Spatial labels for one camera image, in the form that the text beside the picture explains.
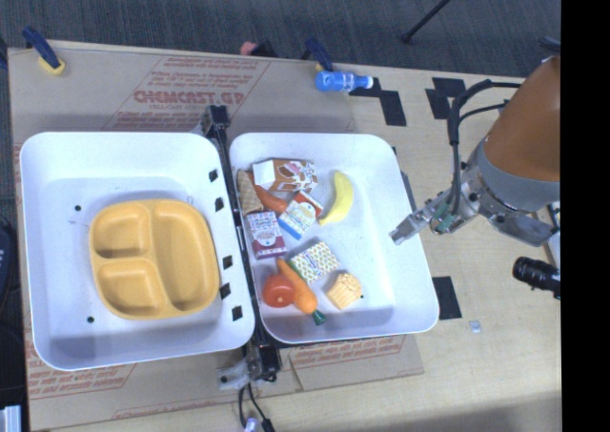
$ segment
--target toy banana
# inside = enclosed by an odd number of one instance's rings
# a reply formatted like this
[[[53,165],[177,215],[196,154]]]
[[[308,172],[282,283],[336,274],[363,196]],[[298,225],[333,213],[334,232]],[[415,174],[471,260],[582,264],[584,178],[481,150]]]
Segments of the toy banana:
[[[335,201],[328,214],[318,219],[320,225],[339,222],[349,214],[354,203],[354,187],[352,181],[341,171],[335,171]]]

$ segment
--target cardboard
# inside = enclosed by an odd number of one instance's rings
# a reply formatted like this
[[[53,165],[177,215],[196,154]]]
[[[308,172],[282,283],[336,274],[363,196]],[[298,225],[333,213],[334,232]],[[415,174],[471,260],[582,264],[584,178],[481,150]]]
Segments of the cardboard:
[[[20,207],[19,150],[45,131],[190,132],[210,104],[229,107],[230,139],[244,132],[352,132],[346,97],[316,92],[315,63],[50,41],[66,63],[53,76],[34,50],[11,50],[10,93],[22,287],[28,287]],[[376,105],[375,99],[362,99]],[[48,367],[32,344],[23,295],[30,427],[43,430],[120,420],[237,400],[217,370],[241,350],[64,372]],[[274,383],[259,396],[284,395],[423,372],[410,335],[282,349]]]

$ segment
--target red object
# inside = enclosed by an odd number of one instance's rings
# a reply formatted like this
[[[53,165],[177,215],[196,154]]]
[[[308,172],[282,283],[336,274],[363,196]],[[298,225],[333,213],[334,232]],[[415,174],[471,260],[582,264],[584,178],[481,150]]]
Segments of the red object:
[[[282,308],[295,301],[295,286],[284,275],[271,275],[263,286],[263,301],[274,308]]]

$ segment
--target water bottle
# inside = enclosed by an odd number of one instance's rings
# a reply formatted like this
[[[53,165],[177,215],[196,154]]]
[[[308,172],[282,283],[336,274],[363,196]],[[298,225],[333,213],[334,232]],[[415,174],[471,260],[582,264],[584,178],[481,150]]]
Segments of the water bottle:
[[[321,92],[345,92],[355,88],[369,89],[373,87],[372,76],[358,76],[353,72],[320,71],[315,76],[315,87]]]

